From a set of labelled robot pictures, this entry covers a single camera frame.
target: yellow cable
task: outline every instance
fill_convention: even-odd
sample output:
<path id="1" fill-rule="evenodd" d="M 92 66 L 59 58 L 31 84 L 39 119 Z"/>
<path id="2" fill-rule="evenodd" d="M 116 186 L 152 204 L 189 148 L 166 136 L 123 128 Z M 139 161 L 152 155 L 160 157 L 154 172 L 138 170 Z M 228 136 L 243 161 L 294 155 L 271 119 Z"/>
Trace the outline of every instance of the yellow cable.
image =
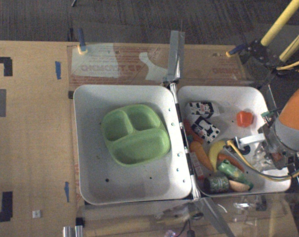
<path id="1" fill-rule="evenodd" d="M 277 70 L 285 70 L 285 69 L 292 69 L 295 66 L 299 65 L 299 61 L 292 63 L 290 65 L 284 66 L 284 67 L 277 67 Z"/>
<path id="2" fill-rule="evenodd" d="M 252 168 L 253 170 L 256 170 L 246 159 L 245 157 L 242 155 L 242 153 L 239 151 L 239 149 L 234 145 L 233 141 L 232 140 L 228 140 L 226 142 L 226 144 L 228 146 L 231 146 L 234 151 L 238 154 L 238 156 L 243 160 L 243 162 L 249 166 L 250 168 Z M 290 180 L 292 178 L 295 178 L 299 176 L 299 172 L 294 174 L 293 176 L 289 176 L 289 177 L 286 177 L 286 178 L 282 178 L 282 179 L 277 179 L 277 178 L 271 178 L 271 177 L 267 177 L 267 176 L 262 176 L 263 178 L 267 179 L 267 180 L 270 180 L 270 181 L 274 181 L 274 182 L 284 182 L 284 181 L 287 181 L 287 180 Z"/>

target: green bowl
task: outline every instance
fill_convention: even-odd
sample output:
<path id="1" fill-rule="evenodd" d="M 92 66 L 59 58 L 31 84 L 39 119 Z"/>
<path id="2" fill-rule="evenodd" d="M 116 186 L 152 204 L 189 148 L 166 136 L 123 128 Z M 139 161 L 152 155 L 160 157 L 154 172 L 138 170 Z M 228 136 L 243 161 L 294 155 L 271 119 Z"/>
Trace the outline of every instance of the green bowl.
<path id="1" fill-rule="evenodd" d="M 159 159 L 170 150 L 170 139 L 157 113 L 147 105 L 129 105 L 107 113 L 102 134 L 112 158 L 123 166 Z"/>

